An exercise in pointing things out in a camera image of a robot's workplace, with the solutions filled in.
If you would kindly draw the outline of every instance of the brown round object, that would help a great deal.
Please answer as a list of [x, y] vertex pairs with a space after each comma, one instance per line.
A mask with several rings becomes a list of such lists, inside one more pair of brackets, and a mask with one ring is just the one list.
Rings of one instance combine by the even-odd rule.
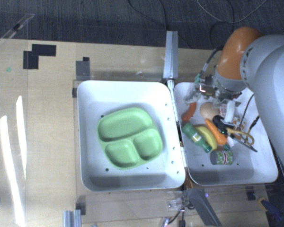
[[200, 107], [200, 114], [204, 119], [213, 120], [213, 117], [219, 114], [218, 108], [213, 108], [212, 103], [204, 103]]
[[241, 57], [251, 42], [262, 34], [254, 28], [241, 27], [235, 30], [226, 41], [217, 64], [217, 72], [227, 79], [241, 80]]

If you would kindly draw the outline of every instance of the metal bar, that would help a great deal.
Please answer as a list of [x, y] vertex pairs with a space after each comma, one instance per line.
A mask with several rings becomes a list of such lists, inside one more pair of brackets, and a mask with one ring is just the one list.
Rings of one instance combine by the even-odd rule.
[[178, 32], [167, 31], [164, 62], [164, 79], [178, 78]]
[[81, 227], [81, 210], [64, 211], [63, 227]]

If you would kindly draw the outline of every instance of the bottle label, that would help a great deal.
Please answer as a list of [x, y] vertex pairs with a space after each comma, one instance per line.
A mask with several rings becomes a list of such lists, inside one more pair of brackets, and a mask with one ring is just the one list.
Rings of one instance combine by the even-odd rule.
[[195, 133], [195, 134], [192, 136], [192, 140], [193, 140], [194, 142], [198, 142], [200, 139], [201, 139], [201, 135], [199, 135], [198, 133]]

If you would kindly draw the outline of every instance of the banana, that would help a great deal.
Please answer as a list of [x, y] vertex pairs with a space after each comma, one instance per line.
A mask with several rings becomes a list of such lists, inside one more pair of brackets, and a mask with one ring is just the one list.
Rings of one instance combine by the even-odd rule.
[[206, 128], [205, 126], [197, 126], [195, 128], [205, 138], [205, 140], [213, 148], [213, 150], [217, 149], [217, 140], [208, 128]]

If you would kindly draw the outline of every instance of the dark floor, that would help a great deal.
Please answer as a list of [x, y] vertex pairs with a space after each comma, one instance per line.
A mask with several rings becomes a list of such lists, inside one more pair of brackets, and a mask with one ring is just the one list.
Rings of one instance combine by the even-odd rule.
[[[211, 49], [209, 30], [218, 21], [206, 14], [196, 0], [130, 0], [150, 21], [130, 8], [127, 0], [0, 0], [0, 35], [24, 13], [34, 13], [28, 38], [72, 42], [164, 46], [165, 31], [177, 30], [180, 47]], [[242, 19], [263, 0], [229, 0], [234, 20]], [[200, 0], [217, 18], [232, 21], [226, 0]], [[268, 0], [234, 28], [251, 26], [264, 34], [284, 34], [284, 0]], [[225, 43], [232, 31], [229, 24], [217, 24], [212, 43]], [[17, 37], [26, 37], [22, 32]]]

